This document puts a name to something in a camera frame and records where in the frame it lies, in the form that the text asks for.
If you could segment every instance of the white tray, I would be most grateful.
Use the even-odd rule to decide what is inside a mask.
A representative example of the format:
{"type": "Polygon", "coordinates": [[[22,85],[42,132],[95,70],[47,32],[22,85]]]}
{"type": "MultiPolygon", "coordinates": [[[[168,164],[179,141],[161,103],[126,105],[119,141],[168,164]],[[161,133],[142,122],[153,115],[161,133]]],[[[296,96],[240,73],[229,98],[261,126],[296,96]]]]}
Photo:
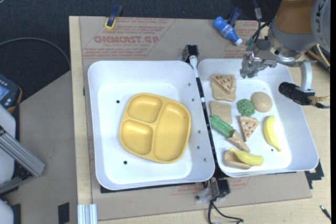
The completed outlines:
{"type": "Polygon", "coordinates": [[[237,101],[250,99],[254,92],[262,91],[268,94],[273,106],[267,113],[256,111],[252,117],[258,119],[260,125],[250,139],[246,142],[250,152],[262,155],[265,159],[261,166],[253,166],[248,170],[228,167],[224,164],[224,153],[234,147],[219,132],[212,130],[217,161],[220,169],[228,176],[242,177],[262,174],[285,173],[300,170],[314,169],[318,164],[318,154],[309,131],[302,107],[279,93],[278,87],[282,82],[292,83],[289,70],[284,65],[275,68],[267,68],[253,78],[243,79],[239,70],[241,59],[205,59],[198,65],[198,72],[202,82],[204,97],[208,114],[211,111],[209,104],[214,100],[210,76],[213,74],[234,74],[236,78],[236,100],[225,102],[231,105],[231,126],[241,134],[238,123],[240,115],[237,109],[237,101]],[[274,130],[282,151],[278,152],[267,144],[263,135],[263,121],[266,116],[275,116],[274,130]]]}
{"type": "Polygon", "coordinates": [[[194,72],[182,61],[98,61],[88,70],[96,176],[111,190],[203,182],[215,163],[194,72]],[[119,141],[119,125],[135,94],[158,94],[187,107],[190,138],[183,156],[162,164],[135,156],[119,141]]]}

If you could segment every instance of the pizza slice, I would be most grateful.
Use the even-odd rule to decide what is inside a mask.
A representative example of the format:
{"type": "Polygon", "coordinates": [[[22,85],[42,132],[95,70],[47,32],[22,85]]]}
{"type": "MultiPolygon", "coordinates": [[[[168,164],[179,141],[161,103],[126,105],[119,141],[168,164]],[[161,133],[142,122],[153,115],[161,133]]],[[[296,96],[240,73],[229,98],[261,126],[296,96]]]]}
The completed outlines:
{"type": "Polygon", "coordinates": [[[259,121],[249,116],[239,116],[238,119],[244,141],[246,142],[258,127],[259,121]]]}
{"type": "Polygon", "coordinates": [[[212,75],[210,79],[222,88],[226,93],[233,93],[236,90],[236,78],[234,75],[212,75]]]}

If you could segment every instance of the banana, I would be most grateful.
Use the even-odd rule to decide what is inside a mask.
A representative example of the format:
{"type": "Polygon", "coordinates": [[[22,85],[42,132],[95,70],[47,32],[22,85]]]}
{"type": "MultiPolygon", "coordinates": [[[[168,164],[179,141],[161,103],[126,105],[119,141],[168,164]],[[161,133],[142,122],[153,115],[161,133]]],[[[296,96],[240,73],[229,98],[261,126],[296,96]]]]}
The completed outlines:
{"type": "Polygon", "coordinates": [[[233,147],[230,148],[230,151],[235,153],[237,158],[243,163],[246,163],[252,166],[259,166],[264,163],[264,157],[262,156],[253,155],[246,151],[235,150],[233,147]]]}
{"type": "Polygon", "coordinates": [[[278,151],[281,151],[281,147],[279,146],[277,137],[275,136],[273,125],[274,125],[274,116],[268,116],[266,117],[263,129],[264,129],[264,136],[268,144],[275,147],[278,151]]]}

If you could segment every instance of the blue glue bottle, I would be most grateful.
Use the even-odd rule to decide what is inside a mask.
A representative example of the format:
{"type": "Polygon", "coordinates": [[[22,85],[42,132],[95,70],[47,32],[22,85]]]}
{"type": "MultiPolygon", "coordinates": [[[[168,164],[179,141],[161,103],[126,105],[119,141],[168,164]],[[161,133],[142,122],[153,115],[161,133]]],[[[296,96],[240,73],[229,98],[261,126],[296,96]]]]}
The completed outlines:
{"type": "Polygon", "coordinates": [[[232,40],[237,46],[242,44],[243,40],[237,37],[234,28],[228,24],[222,17],[217,17],[212,25],[218,29],[218,31],[223,35],[223,37],[232,40]]]}

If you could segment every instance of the cardboard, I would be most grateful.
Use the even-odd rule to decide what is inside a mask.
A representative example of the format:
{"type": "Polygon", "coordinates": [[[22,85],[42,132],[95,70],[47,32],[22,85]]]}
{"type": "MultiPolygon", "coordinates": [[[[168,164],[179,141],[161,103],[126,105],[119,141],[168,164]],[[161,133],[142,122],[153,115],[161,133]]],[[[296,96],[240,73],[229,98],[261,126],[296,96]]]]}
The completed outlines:
{"type": "MultiPolygon", "coordinates": [[[[116,18],[112,31],[104,28],[105,17],[80,17],[83,75],[88,93],[87,71],[99,60],[176,60],[186,45],[197,45],[198,61],[207,58],[242,58],[244,43],[257,29],[255,21],[237,21],[235,30],[243,40],[239,47],[225,39],[212,20],[169,18],[116,18]]],[[[196,203],[202,183],[102,193],[95,175],[94,144],[89,94],[85,94],[92,201],[99,220],[206,209],[196,203]]],[[[218,206],[310,198],[304,172],[228,178],[231,193],[218,206]]]]}

